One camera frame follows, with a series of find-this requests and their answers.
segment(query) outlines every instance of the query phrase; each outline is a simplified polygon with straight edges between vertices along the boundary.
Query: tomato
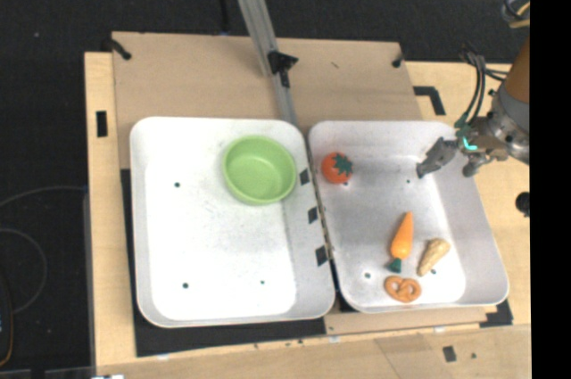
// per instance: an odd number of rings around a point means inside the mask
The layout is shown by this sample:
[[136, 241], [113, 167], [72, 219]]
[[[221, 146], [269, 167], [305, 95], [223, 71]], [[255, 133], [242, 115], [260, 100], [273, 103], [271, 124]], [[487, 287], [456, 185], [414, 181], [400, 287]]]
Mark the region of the tomato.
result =
[[321, 173], [333, 184], [346, 184], [353, 174], [353, 163], [342, 152], [331, 152], [321, 161]]

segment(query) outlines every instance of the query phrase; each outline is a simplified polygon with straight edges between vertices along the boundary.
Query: white tray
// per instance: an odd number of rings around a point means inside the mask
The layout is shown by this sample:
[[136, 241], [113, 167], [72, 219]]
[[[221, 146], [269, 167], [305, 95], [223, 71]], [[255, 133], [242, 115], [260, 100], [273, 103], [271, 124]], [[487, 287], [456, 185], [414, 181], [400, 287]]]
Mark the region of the white tray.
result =
[[[310, 131], [316, 184], [339, 277], [340, 290], [356, 310], [492, 305], [508, 294], [508, 278], [481, 203], [476, 182], [462, 176], [460, 153], [442, 169], [418, 178], [417, 163], [436, 140], [454, 130], [430, 121], [326, 121]], [[347, 185], [332, 185], [320, 174], [322, 159], [343, 152], [353, 162]], [[415, 220], [413, 251], [399, 276], [421, 285], [421, 296], [401, 303], [384, 289], [395, 275], [387, 268], [390, 243], [405, 211]], [[450, 252], [435, 274], [417, 276], [426, 242], [448, 240]]]
[[[263, 135], [294, 157], [295, 189], [267, 206], [239, 202], [221, 158]], [[147, 118], [130, 134], [138, 305], [164, 327], [317, 318], [335, 299], [302, 134], [281, 120]]]

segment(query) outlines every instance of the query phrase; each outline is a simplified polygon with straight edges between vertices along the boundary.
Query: black clamp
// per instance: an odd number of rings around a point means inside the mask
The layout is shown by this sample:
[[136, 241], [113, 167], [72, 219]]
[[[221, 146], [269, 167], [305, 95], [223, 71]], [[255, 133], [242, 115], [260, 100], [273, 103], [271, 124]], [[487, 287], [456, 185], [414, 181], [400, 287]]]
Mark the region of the black clamp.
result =
[[269, 67], [274, 75], [279, 73], [279, 78], [283, 87], [289, 87], [289, 77], [287, 71], [299, 61], [297, 57], [272, 51], [268, 54]]

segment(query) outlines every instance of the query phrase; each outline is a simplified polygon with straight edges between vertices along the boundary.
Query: orange carrot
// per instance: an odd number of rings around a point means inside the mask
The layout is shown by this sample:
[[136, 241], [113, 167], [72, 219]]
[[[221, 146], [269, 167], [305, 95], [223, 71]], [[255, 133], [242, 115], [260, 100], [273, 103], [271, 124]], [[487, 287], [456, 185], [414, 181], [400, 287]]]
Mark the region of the orange carrot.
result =
[[389, 269], [395, 273], [401, 272], [401, 262], [409, 257], [412, 250], [412, 236], [414, 235], [414, 222], [412, 218], [412, 211], [408, 211], [404, 215], [396, 235], [391, 243], [391, 255], [394, 260], [389, 265]]

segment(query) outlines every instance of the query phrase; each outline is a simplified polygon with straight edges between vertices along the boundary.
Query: green bowl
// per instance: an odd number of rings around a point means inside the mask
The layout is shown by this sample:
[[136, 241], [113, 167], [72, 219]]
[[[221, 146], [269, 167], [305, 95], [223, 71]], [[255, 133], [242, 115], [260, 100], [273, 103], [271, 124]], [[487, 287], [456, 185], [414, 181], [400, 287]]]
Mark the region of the green bowl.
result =
[[230, 192], [241, 202], [279, 202], [292, 192], [297, 171], [287, 149], [265, 136], [244, 136], [224, 152], [222, 170]]

